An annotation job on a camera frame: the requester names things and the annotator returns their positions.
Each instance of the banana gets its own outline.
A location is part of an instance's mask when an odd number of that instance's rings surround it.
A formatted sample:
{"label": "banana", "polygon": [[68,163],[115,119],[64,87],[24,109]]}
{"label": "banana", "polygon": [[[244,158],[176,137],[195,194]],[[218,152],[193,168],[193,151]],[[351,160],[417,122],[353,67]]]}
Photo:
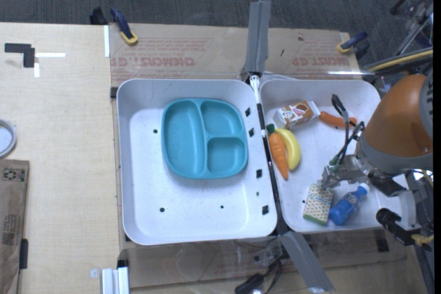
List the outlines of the banana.
{"label": "banana", "polygon": [[288,129],[278,129],[274,130],[277,134],[280,134],[283,138],[283,142],[285,143],[285,147],[287,149],[287,157],[288,157],[288,169],[293,171],[297,168],[300,163],[300,145],[298,144],[297,138]]}

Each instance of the blue plastic bottle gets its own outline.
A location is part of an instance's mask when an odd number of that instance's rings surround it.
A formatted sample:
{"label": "blue plastic bottle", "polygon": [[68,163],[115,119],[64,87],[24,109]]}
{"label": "blue plastic bottle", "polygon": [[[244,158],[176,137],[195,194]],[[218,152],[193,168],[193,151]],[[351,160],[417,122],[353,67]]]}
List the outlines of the blue plastic bottle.
{"label": "blue plastic bottle", "polygon": [[337,225],[346,223],[348,217],[360,208],[362,197],[369,192],[369,185],[362,183],[356,191],[348,192],[329,210],[329,219]]}

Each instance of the blue divided plate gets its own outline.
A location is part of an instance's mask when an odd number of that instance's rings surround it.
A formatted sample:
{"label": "blue divided plate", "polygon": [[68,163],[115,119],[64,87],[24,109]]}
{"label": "blue divided plate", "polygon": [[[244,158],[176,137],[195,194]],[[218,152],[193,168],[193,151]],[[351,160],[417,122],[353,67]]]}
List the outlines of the blue divided plate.
{"label": "blue divided plate", "polygon": [[162,146],[168,167],[184,178],[234,176],[247,164],[247,135],[231,104],[216,99],[184,98],[163,112]]}

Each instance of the carrot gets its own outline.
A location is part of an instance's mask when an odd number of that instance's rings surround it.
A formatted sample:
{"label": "carrot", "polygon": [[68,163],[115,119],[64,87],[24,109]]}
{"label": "carrot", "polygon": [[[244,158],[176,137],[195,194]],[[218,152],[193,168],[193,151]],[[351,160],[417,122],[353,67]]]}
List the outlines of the carrot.
{"label": "carrot", "polygon": [[[327,112],[320,112],[320,115],[318,118],[329,125],[335,126],[335,127],[345,127],[345,121],[341,116],[334,116]],[[357,119],[355,119],[353,116],[349,118],[349,121],[351,121],[354,125],[357,124]]]}
{"label": "carrot", "polygon": [[283,138],[280,134],[277,134],[274,130],[274,124],[268,124],[267,130],[269,132],[268,143],[269,150],[271,151],[271,155],[274,159],[274,163],[282,177],[287,180],[288,179],[288,159],[287,152],[285,150],[285,143],[283,142]]}

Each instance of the light wood surface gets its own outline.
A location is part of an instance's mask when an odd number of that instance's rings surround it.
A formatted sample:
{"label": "light wood surface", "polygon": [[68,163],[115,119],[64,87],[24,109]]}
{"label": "light wood surface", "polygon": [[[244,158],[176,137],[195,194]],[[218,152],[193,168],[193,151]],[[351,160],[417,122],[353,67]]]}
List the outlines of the light wood surface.
{"label": "light wood surface", "polygon": [[[101,26],[0,23],[3,43],[28,43],[40,77],[22,55],[0,51],[0,117],[17,126],[8,158],[30,161],[24,237],[28,268],[20,294],[100,292],[100,269],[119,256],[110,60]],[[327,269],[337,293],[426,293],[412,248],[402,260]],[[233,293],[246,278],[133,289],[133,293]],[[297,272],[272,293],[310,291]]]}

